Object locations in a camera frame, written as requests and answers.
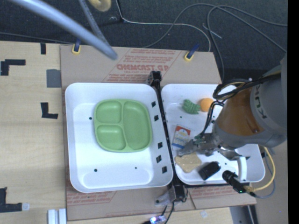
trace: black fabric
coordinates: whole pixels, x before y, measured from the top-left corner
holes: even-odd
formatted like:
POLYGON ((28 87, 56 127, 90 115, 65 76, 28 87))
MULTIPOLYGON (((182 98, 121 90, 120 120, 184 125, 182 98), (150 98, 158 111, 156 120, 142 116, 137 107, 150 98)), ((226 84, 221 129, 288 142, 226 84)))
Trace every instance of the black fabric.
MULTIPOLYGON (((77 0, 43 1, 90 29, 77 0)), ((288 22, 288 0, 119 0, 119 3, 124 18, 136 22, 172 23, 184 8, 197 3, 232 6, 267 21, 283 24, 288 22)), ((76 42, 76 37, 73 35, 20 6, 0 0, 0 7, 0 32, 76 42)), ((89 7, 111 46, 145 47, 158 40, 169 28, 166 25, 124 23, 115 0, 112 0, 110 10, 104 13, 98 12, 92 6, 89 7)), ((207 26, 207 14, 211 8, 208 5, 193 6, 180 16, 177 23, 197 26, 208 34, 203 25, 207 26)), ((258 21, 230 8, 226 8, 226 10, 240 16, 278 43, 284 50, 287 50, 286 27, 258 21)), ((225 80, 234 77, 249 78, 248 70, 253 74, 250 76, 251 78, 258 78, 265 70, 279 65, 285 55, 282 49, 254 29, 219 9, 211 12, 210 26, 211 30, 221 37, 221 39, 216 36, 214 38, 222 55, 224 69, 227 71, 225 80)), ((0 40, 47 42, 2 34, 0 34, 0 40)), ((189 50, 198 42, 200 44, 199 51, 208 51, 208 40, 198 30, 186 26, 174 26, 164 39, 151 48, 189 50)), ((212 45, 211 51, 215 54, 221 72, 221 61, 214 45, 212 45)))

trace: blue clip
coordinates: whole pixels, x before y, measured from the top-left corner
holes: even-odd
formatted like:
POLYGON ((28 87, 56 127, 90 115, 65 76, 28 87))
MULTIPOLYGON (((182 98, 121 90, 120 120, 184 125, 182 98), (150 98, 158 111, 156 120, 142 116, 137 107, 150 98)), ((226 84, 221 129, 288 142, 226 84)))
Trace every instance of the blue clip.
POLYGON ((196 43, 196 44, 192 47, 192 49, 191 49, 189 52, 186 53, 186 55, 184 56, 184 60, 187 61, 187 62, 188 62, 188 61, 191 61, 191 59, 192 59, 193 56, 194 56, 194 52, 197 51, 198 48, 199 48, 199 43, 196 43))
POLYGON ((80 44, 81 44, 81 40, 80 40, 79 38, 77 38, 77 40, 76 40, 76 44, 73 44, 73 47, 72 47, 72 49, 71 49, 71 51, 72 51, 72 53, 73 53, 74 55, 79 55, 79 53, 80 53, 80 51, 81 51, 81 46, 80 46, 80 44))

